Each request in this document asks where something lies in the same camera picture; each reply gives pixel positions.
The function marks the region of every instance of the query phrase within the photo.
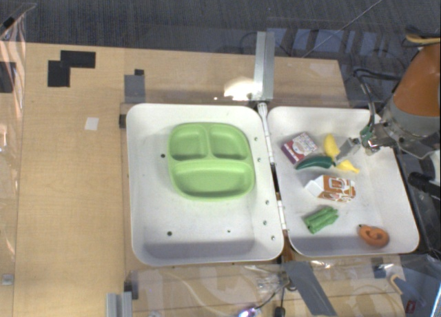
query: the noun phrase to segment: plastic wrap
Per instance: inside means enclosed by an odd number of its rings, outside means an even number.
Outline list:
[[[0,315],[12,315],[15,245],[25,94],[25,16],[22,5],[0,27]]]
[[[425,255],[132,272],[134,316],[432,316],[441,263]]]

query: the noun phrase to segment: brown sausage ring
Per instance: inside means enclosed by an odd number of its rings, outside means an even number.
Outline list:
[[[370,246],[384,247],[389,243],[389,234],[379,227],[361,225],[358,235]]]

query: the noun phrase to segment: dark green toy vegetable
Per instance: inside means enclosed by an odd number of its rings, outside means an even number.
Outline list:
[[[336,166],[330,156],[313,156],[312,158],[305,159],[296,166],[297,170],[305,169],[306,167],[318,166],[325,169],[329,169],[331,166]]]
[[[308,216],[303,221],[311,234],[315,234],[325,226],[333,224],[338,218],[337,213],[338,210],[331,207],[325,207],[322,210]]]

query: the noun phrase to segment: small box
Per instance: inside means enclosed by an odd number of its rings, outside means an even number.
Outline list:
[[[355,182],[345,178],[322,175],[311,180],[306,189],[315,197],[336,202],[347,202],[356,196]]]
[[[317,145],[306,132],[282,145],[282,151],[293,164],[303,160],[306,155],[311,154],[315,150],[317,150]]]

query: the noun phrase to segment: wooden table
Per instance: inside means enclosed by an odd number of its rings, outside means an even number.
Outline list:
[[[72,68],[70,88],[49,88],[48,61],[59,60],[61,50],[96,52],[96,67]],[[27,44],[14,317],[101,317],[105,295],[123,289],[119,113],[124,75],[135,69],[145,71],[149,101],[188,102],[222,96],[224,85],[238,76],[252,78],[254,57]],[[276,58],[274,78],[277,100],[347,106],[335,61]],[[88,118],[99,119],[96,130],[85,129]],[[351,304],[367,311],[382,303],[388,316],[402,313],[393,290],[385,293],[393,304],[384,302],[382,294],[350,300],[336,291],[331,301],[340,305],[342,315],[351,315]],[[176,316],[211,316],[196,306]],[[294,293],[286,306],[287,316],[306,313]]]

